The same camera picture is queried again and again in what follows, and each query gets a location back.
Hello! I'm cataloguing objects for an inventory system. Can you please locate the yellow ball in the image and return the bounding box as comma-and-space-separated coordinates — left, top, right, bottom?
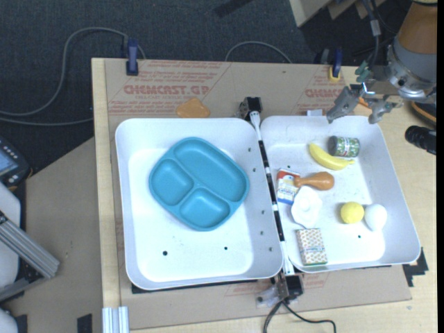
339, 200, 366, 225

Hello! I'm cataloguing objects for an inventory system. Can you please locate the brown toy chicken drumstick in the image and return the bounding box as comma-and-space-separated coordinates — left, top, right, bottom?
293, 171, 336, 192

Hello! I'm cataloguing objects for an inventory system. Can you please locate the yellow banana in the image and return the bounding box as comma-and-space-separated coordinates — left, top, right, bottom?
308, 142, 357, 171

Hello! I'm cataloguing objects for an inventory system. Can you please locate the green small can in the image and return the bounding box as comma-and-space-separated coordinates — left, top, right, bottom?
327, 135, 361, 160

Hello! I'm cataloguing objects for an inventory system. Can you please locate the thin black and white rod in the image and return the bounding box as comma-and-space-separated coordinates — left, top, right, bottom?
249, 110, 296, 275

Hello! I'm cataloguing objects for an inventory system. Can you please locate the orange toy biscuit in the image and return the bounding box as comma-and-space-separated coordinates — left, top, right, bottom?
175, 97, 212, 119

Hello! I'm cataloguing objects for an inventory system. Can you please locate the orange patterned white carton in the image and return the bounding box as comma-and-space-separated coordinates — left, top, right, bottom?
295, 228, 329, 267

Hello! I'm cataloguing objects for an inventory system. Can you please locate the red and white carton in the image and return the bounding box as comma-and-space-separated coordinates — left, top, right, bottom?
275, 167, 302, 206

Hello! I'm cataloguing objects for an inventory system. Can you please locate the brown cardboard board red print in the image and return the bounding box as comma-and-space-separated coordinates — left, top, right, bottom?
90, 57, 414, 331

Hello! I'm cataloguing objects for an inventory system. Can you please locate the white toy fried egg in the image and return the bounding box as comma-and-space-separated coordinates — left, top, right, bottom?
290, 185, 324, 230

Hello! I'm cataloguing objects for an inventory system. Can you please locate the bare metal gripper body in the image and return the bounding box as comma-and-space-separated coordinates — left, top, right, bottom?
361, 58, 436, 101

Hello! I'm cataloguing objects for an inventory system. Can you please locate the blue divided plate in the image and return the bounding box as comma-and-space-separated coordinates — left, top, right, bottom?
148, 136, 251, 232

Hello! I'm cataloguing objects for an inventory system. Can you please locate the white plastic tray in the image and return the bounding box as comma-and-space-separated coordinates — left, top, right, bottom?
114, 117, 285, 292
259, 114, 422, 275

